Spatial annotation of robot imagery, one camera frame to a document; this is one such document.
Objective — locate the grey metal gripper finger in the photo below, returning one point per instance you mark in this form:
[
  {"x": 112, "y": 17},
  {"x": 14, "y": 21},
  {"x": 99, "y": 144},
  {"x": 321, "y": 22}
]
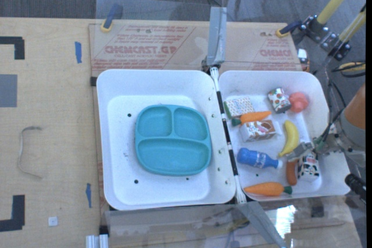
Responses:
[
  {"x": 303, "y": 147},
  {"x": 294, "y": 156}
]

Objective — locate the brown cardboard board red print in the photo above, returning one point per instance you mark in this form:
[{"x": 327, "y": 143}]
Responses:
[{"x": 151, "y": 49}]

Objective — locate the orange carrot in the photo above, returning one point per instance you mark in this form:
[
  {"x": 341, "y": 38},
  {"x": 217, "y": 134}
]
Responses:
[
  {"x": 264, "y": 189},
  {"x": 254, "y": 117}
]

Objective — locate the yellow banana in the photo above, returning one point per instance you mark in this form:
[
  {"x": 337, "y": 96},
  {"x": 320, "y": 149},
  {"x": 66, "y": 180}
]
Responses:
[{"x": 293, "y": 136}]

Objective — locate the white plastic tray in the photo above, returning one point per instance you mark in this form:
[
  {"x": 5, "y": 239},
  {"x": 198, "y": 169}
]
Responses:
[
  {"x": 308, "y": 81},
  {"x": 122, "y": 136}
]

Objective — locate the orange brown sausage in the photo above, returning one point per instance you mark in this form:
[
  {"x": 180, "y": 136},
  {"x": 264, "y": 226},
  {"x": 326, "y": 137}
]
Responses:
[{"x": 291, "y": 174}]

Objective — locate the black and white milk carton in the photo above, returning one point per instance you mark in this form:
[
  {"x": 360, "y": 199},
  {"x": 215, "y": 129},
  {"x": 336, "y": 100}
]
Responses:
[{"x": 309, "y": 168}]

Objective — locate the white carton orange green print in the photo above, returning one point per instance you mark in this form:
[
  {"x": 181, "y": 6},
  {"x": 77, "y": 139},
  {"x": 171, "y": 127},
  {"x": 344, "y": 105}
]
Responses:
[{"x": 239, "y": 106}]

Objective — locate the black cylinder on white bracket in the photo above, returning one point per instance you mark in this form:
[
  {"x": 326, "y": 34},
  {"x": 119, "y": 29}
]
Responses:
[{"x": 355, "y": 183}]

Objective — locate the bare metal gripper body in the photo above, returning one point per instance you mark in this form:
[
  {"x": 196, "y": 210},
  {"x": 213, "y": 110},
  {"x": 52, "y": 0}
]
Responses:
[{"x": 338, "y": 145}]

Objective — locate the pink toy doughnut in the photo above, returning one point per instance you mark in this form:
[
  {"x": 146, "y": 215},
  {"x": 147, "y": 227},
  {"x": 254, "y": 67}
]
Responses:
[{"x": 298, "y": 102}]

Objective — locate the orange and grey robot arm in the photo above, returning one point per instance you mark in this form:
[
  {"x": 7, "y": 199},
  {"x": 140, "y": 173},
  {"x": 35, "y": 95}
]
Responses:
[{"x": 355, "y": 107}]

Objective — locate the blue bottle white cap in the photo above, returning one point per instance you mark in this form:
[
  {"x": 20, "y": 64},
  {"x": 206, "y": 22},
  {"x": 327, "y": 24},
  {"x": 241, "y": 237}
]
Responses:
[{"x": 253, "y": 158}]

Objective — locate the small white square tile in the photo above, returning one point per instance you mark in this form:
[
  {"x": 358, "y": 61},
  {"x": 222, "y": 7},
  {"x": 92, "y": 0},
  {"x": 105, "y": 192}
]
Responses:
[{"x": 53, "y": 221}]

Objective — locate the blue divided plate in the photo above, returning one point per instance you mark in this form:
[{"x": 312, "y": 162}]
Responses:
[{"x": 173, "y": 151}]

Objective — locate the brown and white carton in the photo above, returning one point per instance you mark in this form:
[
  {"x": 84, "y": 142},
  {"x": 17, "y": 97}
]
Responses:
[{"x": 257, "y": 130}]

